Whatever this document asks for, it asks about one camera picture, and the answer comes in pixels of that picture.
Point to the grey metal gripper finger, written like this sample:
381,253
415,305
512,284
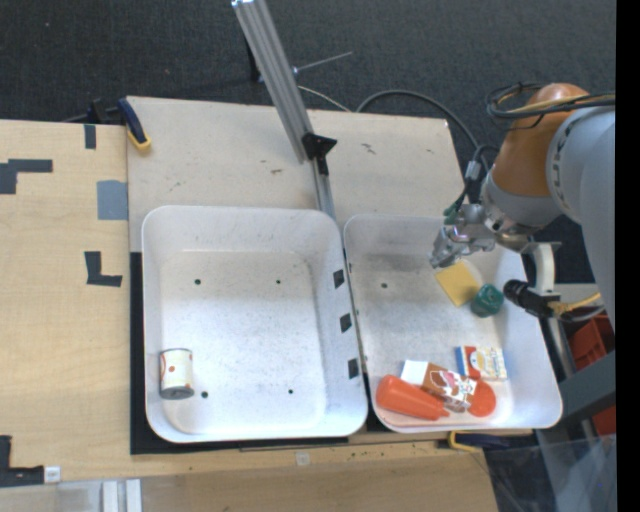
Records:
457,251
439,252

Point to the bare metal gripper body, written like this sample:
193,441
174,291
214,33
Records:
475,227

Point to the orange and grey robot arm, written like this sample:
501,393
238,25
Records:
575,165

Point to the yellow cheese slab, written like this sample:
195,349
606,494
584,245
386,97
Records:
457,284

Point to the green cube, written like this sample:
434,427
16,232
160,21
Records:
487,300

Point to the white plastic tray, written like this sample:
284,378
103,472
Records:
250,325
415,325

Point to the small red and blue carton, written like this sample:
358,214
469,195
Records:
482,363

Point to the brown and white carton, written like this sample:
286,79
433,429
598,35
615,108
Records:
440,381

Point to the orange bottle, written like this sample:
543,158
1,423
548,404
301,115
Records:
405,396

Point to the orange round disc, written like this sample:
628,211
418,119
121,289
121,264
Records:
484,399

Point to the pale wood board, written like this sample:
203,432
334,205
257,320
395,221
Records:
225,160

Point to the white can with orange dots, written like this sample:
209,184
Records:
176,372

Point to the black cylinder on white bracket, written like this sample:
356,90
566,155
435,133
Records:
525,297

